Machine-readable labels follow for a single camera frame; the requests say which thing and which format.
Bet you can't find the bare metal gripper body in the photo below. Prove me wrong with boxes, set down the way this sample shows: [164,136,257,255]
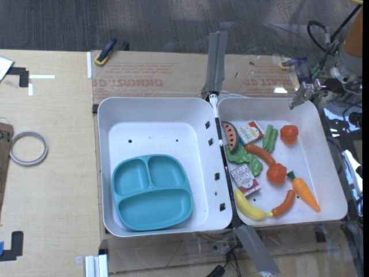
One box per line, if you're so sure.
[315,64,363,101]

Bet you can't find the green beans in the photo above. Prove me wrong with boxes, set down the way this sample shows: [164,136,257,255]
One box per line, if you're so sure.
[262,124,279,153]

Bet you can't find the white and red carton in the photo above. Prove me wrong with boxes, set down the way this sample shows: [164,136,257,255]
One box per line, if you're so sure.
[229,163,261,198]
[236,121,265,146]

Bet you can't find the white plastic tray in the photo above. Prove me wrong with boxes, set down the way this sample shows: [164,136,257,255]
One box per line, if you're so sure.
[216,97,348,227]
[97,96,233,238]

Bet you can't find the orange sausage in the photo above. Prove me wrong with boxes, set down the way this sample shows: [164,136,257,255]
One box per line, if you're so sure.
[271,189,296,218]
[244,143,277,167]

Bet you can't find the watermelon slice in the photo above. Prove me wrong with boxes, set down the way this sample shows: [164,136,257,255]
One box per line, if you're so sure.
[221,121,239,152]

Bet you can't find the green lettuce leaf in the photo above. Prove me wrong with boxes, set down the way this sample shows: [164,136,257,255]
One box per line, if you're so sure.
[224,144,263,178]

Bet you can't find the orange carrot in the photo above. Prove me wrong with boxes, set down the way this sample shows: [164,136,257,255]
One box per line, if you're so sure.
[287,170,321,212]

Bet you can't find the yellow banana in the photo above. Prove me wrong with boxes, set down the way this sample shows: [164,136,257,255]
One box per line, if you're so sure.
[234,188,273,221]

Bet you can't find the brown cardboard board red print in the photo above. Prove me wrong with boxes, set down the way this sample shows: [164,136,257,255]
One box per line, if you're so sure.
[91,50,359,274]

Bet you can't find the blue divided plate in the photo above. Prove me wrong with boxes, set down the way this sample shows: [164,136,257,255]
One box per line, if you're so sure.
[111,154,194,232]

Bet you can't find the white tape roll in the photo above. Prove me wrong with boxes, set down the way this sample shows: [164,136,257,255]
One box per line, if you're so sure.
[9,130,49,167]

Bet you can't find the brown cardboard piece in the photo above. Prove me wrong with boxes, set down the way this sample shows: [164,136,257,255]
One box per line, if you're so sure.
[0,122,14,222]

